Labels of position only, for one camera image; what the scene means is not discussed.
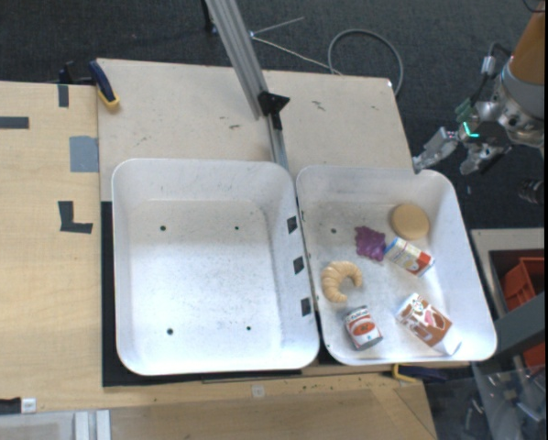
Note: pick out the brown and white carton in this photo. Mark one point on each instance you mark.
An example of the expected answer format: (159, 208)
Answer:
(425, 323)

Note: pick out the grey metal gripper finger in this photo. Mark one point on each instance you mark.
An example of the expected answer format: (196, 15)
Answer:
(436, 149)
(478, 161)

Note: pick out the purple grapes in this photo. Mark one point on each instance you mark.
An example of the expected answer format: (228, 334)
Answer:
(369, 243)

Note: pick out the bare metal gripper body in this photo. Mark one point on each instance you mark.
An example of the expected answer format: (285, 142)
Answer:
(517, 124)

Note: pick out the red and white can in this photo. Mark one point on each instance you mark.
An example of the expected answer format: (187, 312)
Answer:
(363, 328)

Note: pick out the tan round biscuit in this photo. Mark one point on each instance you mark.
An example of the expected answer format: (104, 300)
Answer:
(410, 221)

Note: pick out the white blue and red carton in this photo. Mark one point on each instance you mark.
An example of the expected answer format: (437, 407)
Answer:
(409, 257)

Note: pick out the pale wood board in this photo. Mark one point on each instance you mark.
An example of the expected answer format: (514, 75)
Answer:
(187, 117)

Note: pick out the tan croissant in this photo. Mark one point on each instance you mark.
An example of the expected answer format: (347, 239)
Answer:
(333, 282)

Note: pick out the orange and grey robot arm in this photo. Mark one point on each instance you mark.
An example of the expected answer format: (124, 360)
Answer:
(528, 58)

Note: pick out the white plastic tray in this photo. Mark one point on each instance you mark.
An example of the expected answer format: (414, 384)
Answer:
(200, 273)
(393, 300)

